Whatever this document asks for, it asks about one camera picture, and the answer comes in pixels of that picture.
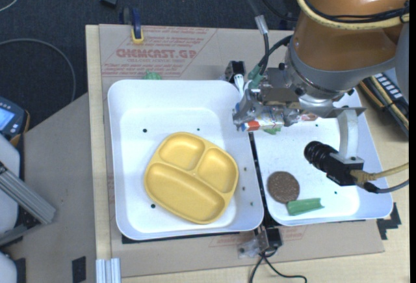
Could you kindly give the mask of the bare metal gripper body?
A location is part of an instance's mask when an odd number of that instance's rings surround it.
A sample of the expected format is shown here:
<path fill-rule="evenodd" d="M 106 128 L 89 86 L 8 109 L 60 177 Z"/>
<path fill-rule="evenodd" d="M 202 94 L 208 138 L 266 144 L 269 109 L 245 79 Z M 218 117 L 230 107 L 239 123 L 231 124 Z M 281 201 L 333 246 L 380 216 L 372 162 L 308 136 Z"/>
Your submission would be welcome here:
<path fill-rule="evenodd" d="M 281 115 L 284 110 L 299 110 L 299 115 L 314 114 L 323 118 L 345 94 L 319 86 L 292 68 L 268 68 L 259 88 L 261 103 Z"/>

